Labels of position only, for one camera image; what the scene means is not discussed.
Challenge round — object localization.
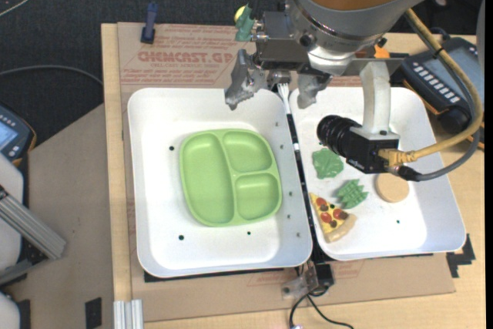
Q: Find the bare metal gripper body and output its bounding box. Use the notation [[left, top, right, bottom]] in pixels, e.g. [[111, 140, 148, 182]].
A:
[[251, 2, 387, 89]]

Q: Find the brown cardboard board red print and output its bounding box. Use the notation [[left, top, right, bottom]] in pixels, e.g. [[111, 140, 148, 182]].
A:
[[116, 21, 457, 323]]

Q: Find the green broccoli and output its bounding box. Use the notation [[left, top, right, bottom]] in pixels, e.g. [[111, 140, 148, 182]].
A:
[[311, 147, 345, 180]]

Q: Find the green divided plate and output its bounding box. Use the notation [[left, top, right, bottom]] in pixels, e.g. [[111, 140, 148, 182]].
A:
[[179, 129, 283, 228]]

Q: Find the pizza slice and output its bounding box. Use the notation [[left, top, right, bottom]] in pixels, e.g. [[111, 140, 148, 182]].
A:
[[308, 191, 358, 243]]

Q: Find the round tan biscuit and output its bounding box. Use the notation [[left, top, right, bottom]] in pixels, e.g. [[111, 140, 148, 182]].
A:
[[374, 172, 410, 203]]

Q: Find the white plastic tray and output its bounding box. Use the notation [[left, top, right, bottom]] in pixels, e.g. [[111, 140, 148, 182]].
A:
[[288, 86, 467, 262], [126, 87, 314, 279]]

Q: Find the black cylinder on white bracket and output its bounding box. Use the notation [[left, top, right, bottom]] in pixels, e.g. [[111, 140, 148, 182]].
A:
[[316, 61, 401, 175]]

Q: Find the black block with thin wires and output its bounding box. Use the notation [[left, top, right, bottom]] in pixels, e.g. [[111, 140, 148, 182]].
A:
[[316, 262, 335, 287]]

